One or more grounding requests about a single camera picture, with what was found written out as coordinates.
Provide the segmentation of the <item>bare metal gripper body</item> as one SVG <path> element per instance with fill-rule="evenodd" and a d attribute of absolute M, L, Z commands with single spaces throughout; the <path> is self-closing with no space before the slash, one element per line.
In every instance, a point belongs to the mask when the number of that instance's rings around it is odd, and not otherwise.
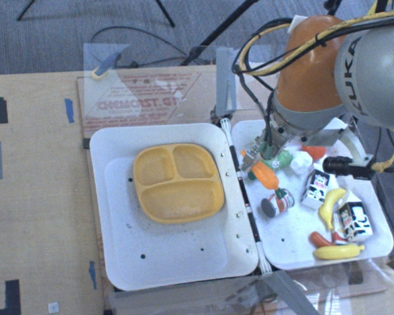
<path fill-rule="evenodd" d="M 338 118 L 332 118 L 323 128 L 304 130 L 293 126 L 270 124 L 270 133 L 265 138 L 267 128 L 257 136 L 250 147 L 250 153 L 257 158 L 273 159 L 283 149 L 293 145 L 304 146 L 332 146 L 344 134 L 348 124 Z"/>

